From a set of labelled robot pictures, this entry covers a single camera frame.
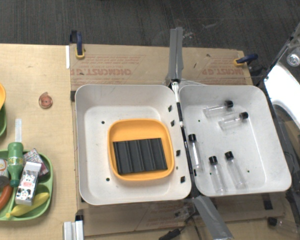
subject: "banana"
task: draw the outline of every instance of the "banana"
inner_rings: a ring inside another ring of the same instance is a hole
[[[50,196],[50,194],[48,192],[36,194],[33,198],[33,203],[31,206],[24,205],[24,204],[16,205],[12,209],[12,211],[6,213],[5,216],[7,218],[10,218],[10,216],[18,217],[18,216],[24,215],[24,214],[34,210],[35,208],[39,207],[43,203],[45,203],[48,200],[49,196]]]

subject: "wooden table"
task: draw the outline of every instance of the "wooden table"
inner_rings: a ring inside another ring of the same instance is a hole
[[[26,221],[0,221],[0,239],[62,239],[63,223],[74,221],[78,210],[74,149],[73,110],[70,100],[71,73],[66,68],[66,47],[55,45],[0,44],[0,82],[6,90],[6,134],[0,149],[15,140],[15,119],[22,119],[25,149],[36,148],[53,165],[53,192],[49,209],[40,217]],[[48,92],[53,99],[49,109],[39,106],[39,96]],[[285,217],[293,220],[289,203],[284,202]],[[115,227],[111,221],[109,227]],[[228,222],[235,239],[292,239],[267,227],[266,220]],[[202,239],[212,239],[204,225],[198,226]],[[157,239],[167,229],[99,235],[87,239]],[[199,239],[188,226],[179,239]]]

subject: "black object on floor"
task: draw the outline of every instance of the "black object on floor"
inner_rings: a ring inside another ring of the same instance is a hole
[[[168,169],[161,138],[114,141],[113,147],[120,175]]]

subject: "vial with black cap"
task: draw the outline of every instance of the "vial with black cap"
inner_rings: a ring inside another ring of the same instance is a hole
[[[217,157],[210,156],[210,176],[213,184],[213,188],[217,193],[224,193],[227,191],[225,184],[225,177],[222,171],[222,167],[218,163]]]
[[[203,171],[203,165],[201,162],[201,157],[198,149],[197,137],[195,134],[190,134],[188,136],[190,145],[192,146],[192,167],[195,170]]]
[[[234,103],[231,100],[226,100],[223,104],[218,104],[203,109],[203,112],[206,117],[215,117],[218,115],[225,114],[234,106]]]
[[[219,125],[222,129],[227,129],[229,127],[235,127],[242,124],[243,121],[247,120],[249,114],[247,112],[242,112],[239,114],[230,114],[225,116],[219,121]]]
[[[299,236],[300,237],[300,224],[283,219],[268,217],[268,225],[270,228],[275,229],[278,233],[286,236]]]
[[[246,180],[242,174],[239,164],[237,163],[237,160],[234,158],[234,155],[231,151],[226,152],[224,155],[226,158],[226,167],[228,169],[228,172],[231,176],[235,188],[238,190],[246,189]]]

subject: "white tray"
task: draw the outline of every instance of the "white tray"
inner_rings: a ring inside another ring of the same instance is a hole
[[[197,171],[198,190],[210,197],[269,193],[287,190],[291,175],[264,93],[254,86],[187,85],[179,91],[187,136],[196,134],[203,172]],[[207,118],[203,109],[225,100],[234,112],[247,111],[249,118],[238,127],[222,130],[220,117]],[[225,152],[232,151],[248,188],[237,190],[228,173]],[[209,157],[216,156],[225,176],[227,192],[216,193],[210,176]]]
[[[163,85],[94,85],[80,87],[75,95],[79,190],[91,205],[184,199],[191,190],[174,93]],[[107,150],[107,133],[115,121],[151,118],[169,130],[174,170],[167,177],[125,181],[113,173]]]

